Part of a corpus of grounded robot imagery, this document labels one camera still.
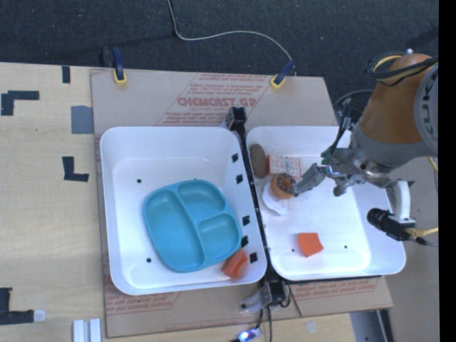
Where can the white packet with orange print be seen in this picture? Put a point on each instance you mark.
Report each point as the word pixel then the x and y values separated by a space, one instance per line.
pixel 281 163

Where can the black cylinder on white bracket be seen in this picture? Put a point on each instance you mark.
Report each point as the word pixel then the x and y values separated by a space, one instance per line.
pixel 390 223

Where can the brown cardboard board red print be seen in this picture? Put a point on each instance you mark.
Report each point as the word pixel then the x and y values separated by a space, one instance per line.
pixel 149 98

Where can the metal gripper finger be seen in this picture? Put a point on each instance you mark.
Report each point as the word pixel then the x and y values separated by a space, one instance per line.
pixel 309 178
pixel 342 188

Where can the blue divided plate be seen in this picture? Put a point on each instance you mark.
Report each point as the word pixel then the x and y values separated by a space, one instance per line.
pixel 185 226

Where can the orange curved block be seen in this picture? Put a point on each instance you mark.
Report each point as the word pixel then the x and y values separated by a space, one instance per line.
pixel 310 244
pixel 234 265

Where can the thin black and white rod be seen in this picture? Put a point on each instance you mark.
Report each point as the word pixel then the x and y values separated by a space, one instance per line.
pixel 253 191

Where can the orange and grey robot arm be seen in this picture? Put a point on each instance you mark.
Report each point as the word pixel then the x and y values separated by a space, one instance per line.
pixel 392 112

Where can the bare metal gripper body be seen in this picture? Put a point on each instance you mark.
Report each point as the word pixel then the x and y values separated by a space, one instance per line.
pixel 347 167

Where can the white plastic tray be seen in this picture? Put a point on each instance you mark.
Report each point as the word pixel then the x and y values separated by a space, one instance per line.
pixel 160 148
pixel 331 219

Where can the brown doughnut with sprinkles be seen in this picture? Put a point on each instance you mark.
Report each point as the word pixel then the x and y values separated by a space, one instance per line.
pixel 279 187

